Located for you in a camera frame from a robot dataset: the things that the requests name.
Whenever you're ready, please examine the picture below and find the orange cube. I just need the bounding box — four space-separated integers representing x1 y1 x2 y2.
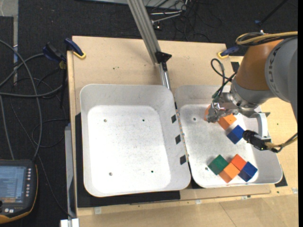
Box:
217 113 238 131
218 162 241 184

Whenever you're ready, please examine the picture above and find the green cube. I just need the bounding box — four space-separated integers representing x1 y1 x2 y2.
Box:
207 154 229 175

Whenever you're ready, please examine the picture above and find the pale wood board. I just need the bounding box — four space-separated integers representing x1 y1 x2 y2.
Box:
71 35 272 217

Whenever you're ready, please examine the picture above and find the blue cube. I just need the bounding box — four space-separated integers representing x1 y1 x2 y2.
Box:
237 161 258 183
226 124 246 145

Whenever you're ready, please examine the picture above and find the white plastic tray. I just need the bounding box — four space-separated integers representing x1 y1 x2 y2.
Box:
174 85 284 189
79 83 192 198

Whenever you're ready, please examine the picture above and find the black cylinder on white bracket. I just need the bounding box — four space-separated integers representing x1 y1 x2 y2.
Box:
241 112 272 151

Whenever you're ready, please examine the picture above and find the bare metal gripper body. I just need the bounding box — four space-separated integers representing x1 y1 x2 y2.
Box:
212 91 271 118

